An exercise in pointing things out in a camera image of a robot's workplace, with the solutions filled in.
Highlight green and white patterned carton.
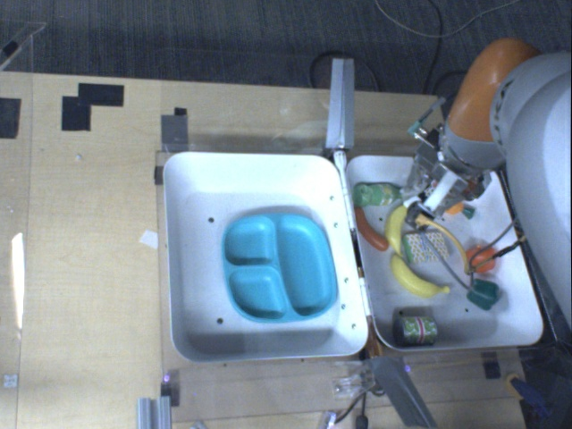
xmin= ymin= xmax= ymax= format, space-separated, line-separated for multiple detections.
xmin=401 ymin=231 xmax=450 ymax=266

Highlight white plastic tray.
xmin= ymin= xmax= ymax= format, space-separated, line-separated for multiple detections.
xmin=346 ymin=155 xmax=545 ymax=353
xmin=162 ymin=150 xmax=370 ymax=364

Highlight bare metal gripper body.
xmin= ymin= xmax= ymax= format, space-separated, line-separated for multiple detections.
xmin=411 ymin=139 xmax=492 ymax=186

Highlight blue divided plate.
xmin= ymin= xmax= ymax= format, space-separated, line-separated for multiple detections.
xmin=221 ymin=212 xmax=339 ymax=324

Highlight red sausage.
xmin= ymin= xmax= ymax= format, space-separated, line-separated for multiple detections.
xmin=354 ymin=206 xmax=391 ymax=253

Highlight orange round toy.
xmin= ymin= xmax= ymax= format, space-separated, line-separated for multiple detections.
xmin=465 ymin=244 xmax=499 ymax=274

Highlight green can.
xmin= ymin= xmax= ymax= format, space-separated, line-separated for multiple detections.
xmin=392 ymin=308 xmax=439 ymax=348

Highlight teal green toy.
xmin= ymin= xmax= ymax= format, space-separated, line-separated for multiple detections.
xmin=466 ymin=278 xmax=501 ymax=311

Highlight yellow banana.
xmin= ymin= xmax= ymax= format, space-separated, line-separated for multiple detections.
xmin=390 ymin=253 xmax=451 ymax=299
xmin=384 ymin=204 xmax=411 ymax=257

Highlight orange carrot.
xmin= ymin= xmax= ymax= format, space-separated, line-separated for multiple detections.
xmin=445 ymin=201 xmax=476 ymax=221

